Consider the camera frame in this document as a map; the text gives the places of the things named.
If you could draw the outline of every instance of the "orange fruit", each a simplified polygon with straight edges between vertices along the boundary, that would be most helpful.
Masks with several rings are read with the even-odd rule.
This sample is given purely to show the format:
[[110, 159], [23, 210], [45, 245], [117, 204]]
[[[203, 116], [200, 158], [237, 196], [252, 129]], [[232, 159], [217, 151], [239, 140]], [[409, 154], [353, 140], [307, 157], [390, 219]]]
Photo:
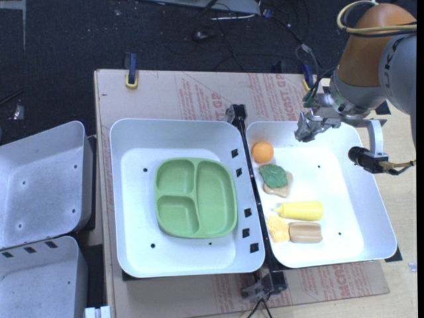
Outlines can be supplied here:
[[274, 156], [274, 147], [269, 142], [260, 141], [253, 145], [251, 153], [255, 162], [263, 164]]

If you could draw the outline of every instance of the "green vegetable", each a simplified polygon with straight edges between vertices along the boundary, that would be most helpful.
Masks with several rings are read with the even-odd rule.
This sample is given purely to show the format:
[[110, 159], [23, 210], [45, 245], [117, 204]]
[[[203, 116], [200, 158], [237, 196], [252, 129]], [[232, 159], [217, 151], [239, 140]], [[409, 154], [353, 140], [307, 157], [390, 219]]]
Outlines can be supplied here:
[[262, 165], [259, 167], [259, 173], [270, 188], [283, 187], [288, 184], [286, 171], [281, 166]]

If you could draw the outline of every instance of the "wooden surface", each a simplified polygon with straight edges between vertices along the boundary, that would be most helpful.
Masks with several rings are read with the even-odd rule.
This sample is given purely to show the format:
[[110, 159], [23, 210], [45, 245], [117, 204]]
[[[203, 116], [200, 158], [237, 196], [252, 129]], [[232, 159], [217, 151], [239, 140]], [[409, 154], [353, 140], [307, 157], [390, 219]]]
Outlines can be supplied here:
[[[95, 75], [95, 86], [99, 82]], [[101, 117], [99, 112], [99, 90], [95, 88], [96, 112], [97, 112], [97, 133], [101, 133]], [[392, 114], [384, 116], [388, 122], [383, 127], [384, 151], [389, 154], [391, 162], [405, 162], [414, 160], [416, 157], [415, 148], [411, 138], [409, 126], [409, 116], [401, 113], [394, 106], [390, 105]], [[368, 145], [368, 133], [366, 129], [358, 129], [364, 147]], [[99, 171], [102, 173], [103, 150], [102, 140], [98, 138], [99, 145]], [[380, 174], [375, 176], [381, 196], [386, 205], [386, 209], [392, 222], [399, 249], [403, 260], [395, 262], [381, 261], [384, 274], [389, 285], [390, 293], [386, 295], [376, 295], [360, 297], [354, 299], [343, 299], [338, 301], [326, 301], [321, 303], [286, 306], [271, 309], [274, 318], [277, 317], [417, 317], [417, 272], [411, 271], [409, 263], [417, 263], [417, 188], [416, 188], [416, 167], [408, 169], [399, 176]], [[107, 301], [114, 306], [116, 298], [127, 302], [131, 300], [125, 293], [114, 293], [114, 281], [121, 281], [117, 275], [116, 265], [113, 265], [108, 246], [115, 237], [109, 234], [109, 223], [107, 222], [106, 203], [107, 185], [101, 183], [100, 202], [102, 202], [103, 217], [103, 243], [105, 245], [105, 275], [107, 282]], [[241, 318], [247, 317], [248, 312], [238, 312], [226, 315], [216, 315], [214, 317]], [[265, 310], [259, 310], [253, 317], [267, 317]]]

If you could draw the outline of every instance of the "computer mouse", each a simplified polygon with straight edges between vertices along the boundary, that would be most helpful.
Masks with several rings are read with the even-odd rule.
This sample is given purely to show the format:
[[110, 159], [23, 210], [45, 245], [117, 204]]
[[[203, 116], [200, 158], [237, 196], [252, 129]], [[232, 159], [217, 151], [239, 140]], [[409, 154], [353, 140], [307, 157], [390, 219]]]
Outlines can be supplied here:
[[193, 30], [193, 33], [191, 34], [191, 39], [193, 39], [194, 42], [201, 42], [213, 38], [216, 35], [217, 33], [212, 27], [208, 25], [202, 25], [196, 27]]

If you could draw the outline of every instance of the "black hole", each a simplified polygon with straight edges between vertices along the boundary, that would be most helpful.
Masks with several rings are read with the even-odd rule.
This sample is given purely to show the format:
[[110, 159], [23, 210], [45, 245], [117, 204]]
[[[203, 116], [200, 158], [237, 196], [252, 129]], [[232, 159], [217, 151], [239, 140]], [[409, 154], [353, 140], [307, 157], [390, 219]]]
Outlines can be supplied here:
[[250, 229], [243, 229], [242, 232], [243, 232], [243, 238], [250, 236]]
[[46, 241], [45, 244], [50, 247], [50, 248], [57, 248], [58, 245], [56, 245], [54, 242], [52, 241]]
[[24, 250], [26, 250], [28, 253], [35, 253], [35, 252], [37, 252], [32, 247], [24, 247]]
[[250, 244], [250, 253], [259, 251], [259, 244], [257, 242], [254, 242], [253, 244]]
[[10, 252], [3, 252], [2, 255], [5, 256], [6, 258], [12, 258], [13, 257], [13, 254], [11, 254]]

